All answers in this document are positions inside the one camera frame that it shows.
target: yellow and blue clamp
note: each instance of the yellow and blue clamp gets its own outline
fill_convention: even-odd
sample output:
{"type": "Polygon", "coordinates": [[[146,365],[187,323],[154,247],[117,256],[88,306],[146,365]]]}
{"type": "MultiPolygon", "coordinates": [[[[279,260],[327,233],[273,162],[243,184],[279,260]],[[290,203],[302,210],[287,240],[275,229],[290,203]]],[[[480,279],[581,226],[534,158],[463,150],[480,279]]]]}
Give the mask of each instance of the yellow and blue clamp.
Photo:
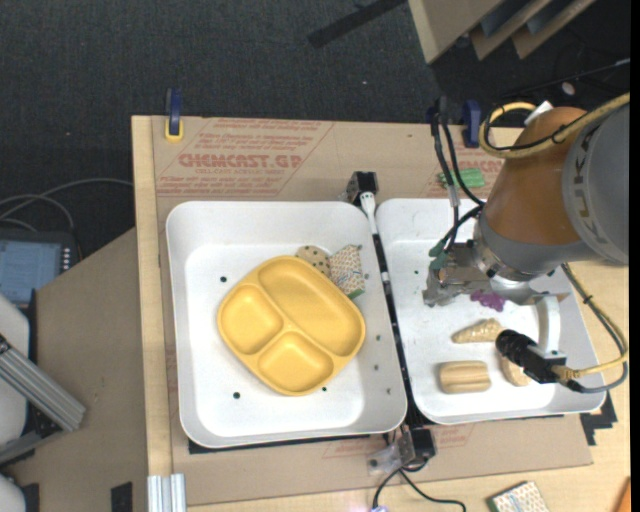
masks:
{"type": "Polygon", "coordinates": [[[169,142],[180,142],[184,136],[184,123],[180,119],[182,110],[182,91],[169,89],[167,91],[166,113],[164,122],[164,136],[169,142]]]}

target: blue clamp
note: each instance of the blue clamp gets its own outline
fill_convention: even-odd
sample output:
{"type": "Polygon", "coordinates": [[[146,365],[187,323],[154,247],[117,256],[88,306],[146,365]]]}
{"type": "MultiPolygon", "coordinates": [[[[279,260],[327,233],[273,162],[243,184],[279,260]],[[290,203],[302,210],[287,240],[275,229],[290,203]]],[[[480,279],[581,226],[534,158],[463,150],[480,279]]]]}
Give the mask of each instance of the blue clamp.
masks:
{"type": "Polygon", "coordinates": [[[466,126],[462,130],[464,145],[468,148],[477,148],[480,143],[480,105],[475,100],[467,100],[462,105],[462,124],[466,126]]]}
{"type": "Polygon", "coordinates": [[[164,135],[169,142],[179,142],[184,135],[183,123],[180,119],[181,110],[182,91],[180,89],[169,89],[166,102],[167,120],[164,126],[164,135]]]}

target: black carpet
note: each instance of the black carpet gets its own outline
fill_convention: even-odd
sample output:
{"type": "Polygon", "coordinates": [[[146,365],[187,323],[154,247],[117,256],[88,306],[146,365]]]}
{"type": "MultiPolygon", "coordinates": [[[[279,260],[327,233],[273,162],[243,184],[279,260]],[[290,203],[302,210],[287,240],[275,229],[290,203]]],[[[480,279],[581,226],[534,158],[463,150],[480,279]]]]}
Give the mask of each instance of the black carpet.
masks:
{"type": "MultiPolygon", "coordinates": [[[[486,112],[509,92],[630,56],[630,0],[595,2],[524,60],[508,41],[479,61],[462,38],[427,65],[405,2],[323,32],[373,3],[3,1],[0,201],[79,179],[131,180],[130,116],[162,114],[168,87],[182,89],[187,115],[415,123],[440,96],[456,120],[467,99],[486,112]]],[[[592,108],[628,91],[629,77],[621,66],[581,80],[572,97],[557,85],[527,95],[592,108]]],[[[125,186],[54,197],[75,219],[85,255],[133,226],[125,186]]],[[[13,217],[66,227],[47,204],[13,217]]]]}

